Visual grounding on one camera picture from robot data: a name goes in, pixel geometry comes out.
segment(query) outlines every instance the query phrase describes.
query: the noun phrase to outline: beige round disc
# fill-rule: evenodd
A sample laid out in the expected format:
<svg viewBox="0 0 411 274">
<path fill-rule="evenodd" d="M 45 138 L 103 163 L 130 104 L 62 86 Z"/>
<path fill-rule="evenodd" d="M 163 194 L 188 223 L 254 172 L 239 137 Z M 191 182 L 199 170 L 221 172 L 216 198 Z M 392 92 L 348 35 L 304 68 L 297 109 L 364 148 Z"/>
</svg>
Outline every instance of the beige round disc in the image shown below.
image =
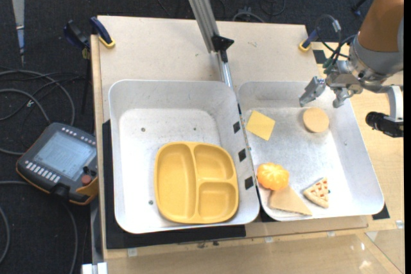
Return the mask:
<svg viewBox="0 0 411 274">
<path fill-rule="evenodd" d="M 329 126 L 327 113 L 317 107 L 307 109 L 302 115 L 304 126 L 313 133 L 320 133 Z"/>
</svg>

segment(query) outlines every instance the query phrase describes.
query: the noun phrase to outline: metal plate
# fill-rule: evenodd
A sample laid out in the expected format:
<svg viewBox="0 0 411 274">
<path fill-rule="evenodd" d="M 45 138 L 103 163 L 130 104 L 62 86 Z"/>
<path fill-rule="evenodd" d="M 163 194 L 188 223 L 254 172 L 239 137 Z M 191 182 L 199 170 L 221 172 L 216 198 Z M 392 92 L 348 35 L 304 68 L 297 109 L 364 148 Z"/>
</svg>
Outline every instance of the metal plate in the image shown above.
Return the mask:
<svg viewBox="0 0 411 274">
<path fill-rule="evenodd" d="M 118 81 L 109 91 L 114 167 L 114 212 L 127 232 L 140 234 L 192 227 L 242 225 L 259 212 L 254 176 L 234 92 L 219 81 Z M 206 142 L 221 146 L 234 161 L 239 205 L 228 221 L 184 225 L 162 217 L 155 204 L 154 167 L 159 148 L 169 142 Z"/>
<path fill-rule="evenodd" d="M 311 209 L 313 215 L 274 210 L 268 207 L 270 191 L 258 186 L 264 211 L 278 221 L 310 218 L 360 216 L 379 212 L 384 199 L 365 148 L 349 100 L 333 108 L 334 94 L 327 89 L 304 108 L 299 95 L 308 82 L 248 82 L 239 89 L 239 103 L 245 122 L 256 110 L 275 120 L 269 141 L 246 132 L 254 171 L 265 162 L 281 164 L 290 172 L 290 186 Z M 323 109 L 329 129 L 310 133 L 302 114 L 309 107 Z M 329 208 L 308 201 L 302 191 L 326 176 L 329 182 Z"/>
</svg>

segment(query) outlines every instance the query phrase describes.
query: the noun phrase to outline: dark carpet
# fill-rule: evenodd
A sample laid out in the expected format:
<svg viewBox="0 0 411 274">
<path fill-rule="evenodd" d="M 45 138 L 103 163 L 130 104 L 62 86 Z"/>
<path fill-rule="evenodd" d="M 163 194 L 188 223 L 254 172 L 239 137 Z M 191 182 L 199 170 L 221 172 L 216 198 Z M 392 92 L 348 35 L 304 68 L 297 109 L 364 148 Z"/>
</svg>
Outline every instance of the dark carpet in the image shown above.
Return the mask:
<svg viewBox="0 0 411 274">
<path fill-rule="evenodd" d="M 318 17 L 326 13 L 339 20 L 343 37 L 348 37 L 358 31 L 372 0 L 366 0 L 359 15 L 355 15 L 351 7 L 358 1 L 211 0 L 211 4 L 218 20 L 231 21 L 239 10 L 250 8 L 265 22 L 305 24 L 308 32 L 314 28 Z M 0 0 L 0 3 L 0 64 L 21 69 L 17 60 L 19 47 L 11 0 Z M 93 130 L 91 90 L 85 112 L 80 110 L 87 62 L 82 58 L 81 50 L 64 38 L 63 27 L 74 20 L 83 32 L 89 34 L 88 20 L 95 15 L 194 18 L 188 0 L 25 0 L 24 69 L 56 73 L 54 77 L 63 81 L 75 104 L 74 125 L 88 132 Z M 322 37 L 337 41 L 331 26 L 322 30 Z M 35 92 L 44 84 L 44 80 L 27 80 L 27 77 L 22 73 L 0 76 L 0 89 L 12 86 Z M 70 122 L 71 108 L 61 91 L 42 89 L 39 97 L 52 121 Z M 25 97 L 0 95 L 0 117 L 24 102 L 27 102 Z M 15 116 L 0 121 L 0 148 L 24 151 L 46 127 L 36 107 L 23 107 Z M 16 156 L 0 153 L 0 180 L 19 180 L 15 173 L 16 160 Z M 65 208 L 48 195 L 25 186 L 0 186 L 0 205 L 8 216 L 12 233 L 12 244 L 0 264 L 0 273 L 68 273 L 74 252 L 74 232 Z M 79 273 L 82 264 L 91 262 L 89 208 L 70 206 L 70 209 L 78 225 L 79 247 L 74 272 Z M 0 253 L 4 239 L 4 225 L 0 221 Z"/>
</svg>

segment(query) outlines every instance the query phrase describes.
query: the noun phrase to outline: black bracket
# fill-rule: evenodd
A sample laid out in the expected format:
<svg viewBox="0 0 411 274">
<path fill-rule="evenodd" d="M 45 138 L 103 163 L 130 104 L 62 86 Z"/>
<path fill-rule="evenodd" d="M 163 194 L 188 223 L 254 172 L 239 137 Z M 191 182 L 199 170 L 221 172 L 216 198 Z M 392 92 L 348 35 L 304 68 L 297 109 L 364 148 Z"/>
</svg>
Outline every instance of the black bracket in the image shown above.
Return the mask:
<svg viewBox="0 0 411 274">
<path fill-rule="evenodd" d="M 226 50 L 234 43 L 233 39 L 228 39 L 221 37 L 220 35 L 214 35 L 211 37 L 215 51 L 219 51 L 221 54 L 221 59 L 224 63 L 227 63 L 229 59 L 227 58 Z"/>
</svg>

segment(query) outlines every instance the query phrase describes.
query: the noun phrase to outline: red button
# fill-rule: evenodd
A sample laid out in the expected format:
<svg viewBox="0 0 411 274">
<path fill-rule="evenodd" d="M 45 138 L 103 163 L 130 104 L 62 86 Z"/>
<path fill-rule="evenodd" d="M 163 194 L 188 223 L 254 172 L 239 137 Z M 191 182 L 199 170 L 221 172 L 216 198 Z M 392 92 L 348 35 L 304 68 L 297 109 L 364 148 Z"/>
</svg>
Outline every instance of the red button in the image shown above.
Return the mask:
<svg viewBox="0 0 411 274">
<path fill-rule="evenodd" d="M 92 181 L 92 178 L 90 175 L 83 175 L 82 176 L 82 184 L 83 186 L 89 185 Z"/>
</svg>

